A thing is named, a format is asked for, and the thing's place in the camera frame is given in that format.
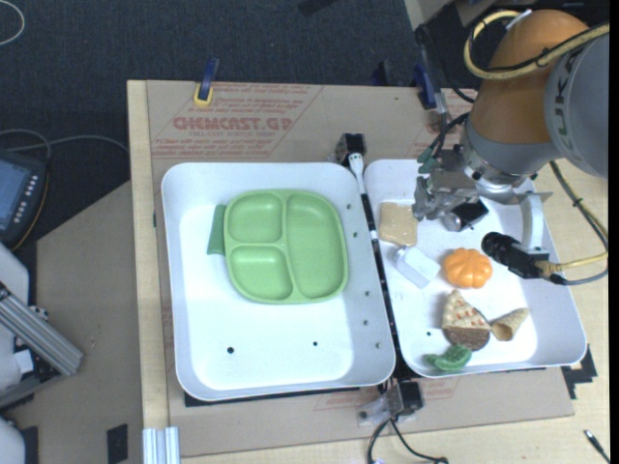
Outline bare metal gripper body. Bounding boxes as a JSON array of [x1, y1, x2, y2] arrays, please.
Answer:
[[428, 149, 532, 211]]

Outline tan bread slice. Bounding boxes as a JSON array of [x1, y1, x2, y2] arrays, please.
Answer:
[[377, 201, 420, 247]]

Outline orange pumpkin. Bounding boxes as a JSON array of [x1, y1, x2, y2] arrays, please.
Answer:
[[442, 246, 494, 290]]

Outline clear plastic bottle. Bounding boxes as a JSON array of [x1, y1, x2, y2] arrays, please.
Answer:
[[392, 245, 442, 290]]

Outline thin black and white rod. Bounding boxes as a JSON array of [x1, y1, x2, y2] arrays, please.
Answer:
[[348, 154, 403, 382]]

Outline pizza slice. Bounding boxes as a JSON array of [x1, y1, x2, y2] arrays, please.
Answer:
[[440, 288, 492, 333]]

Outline tan ice cream cone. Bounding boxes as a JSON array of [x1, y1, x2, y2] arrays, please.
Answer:
[[489, 306, 531, 343]]

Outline green divided plate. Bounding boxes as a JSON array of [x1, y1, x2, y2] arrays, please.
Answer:
[[222, 188, 350, 305]]

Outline brown round biscuit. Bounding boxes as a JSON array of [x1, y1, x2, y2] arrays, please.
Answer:
[[443, 326, 491, 353]]

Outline green pea pod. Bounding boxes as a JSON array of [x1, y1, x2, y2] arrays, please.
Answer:
[[423, 344, 474, 373]]

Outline white plastic tray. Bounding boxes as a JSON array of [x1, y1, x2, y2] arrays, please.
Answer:
[[362, 158, 589, 380], [161, 161, 398, 402]]

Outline brown cardboard board red print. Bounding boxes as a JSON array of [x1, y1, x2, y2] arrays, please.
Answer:
[[144, 79, 576, 458]]

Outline black cylinder on white bracket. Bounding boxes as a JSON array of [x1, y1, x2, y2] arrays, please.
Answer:
[[480, 190, 552, 280]]

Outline black block with thin wires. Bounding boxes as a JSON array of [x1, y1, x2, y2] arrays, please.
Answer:
[[356, 380, 426, 427], [337, 132, 368, 162]]

